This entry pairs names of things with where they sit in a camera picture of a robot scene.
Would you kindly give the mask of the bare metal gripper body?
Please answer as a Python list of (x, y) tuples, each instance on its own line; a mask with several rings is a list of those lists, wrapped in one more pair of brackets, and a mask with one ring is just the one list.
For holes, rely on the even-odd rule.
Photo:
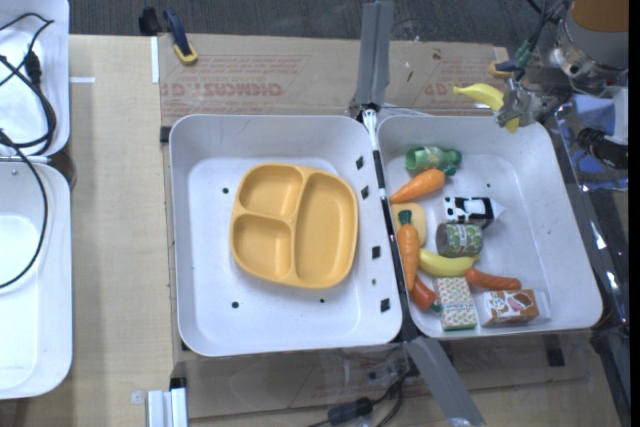
[(613, 98), (628, 87), (627, 70), (608, 68), (574, 49), (536, 49), (517, 79), (520, 101), (539, 96), (542, 113), (551, 113), (575, 94)]

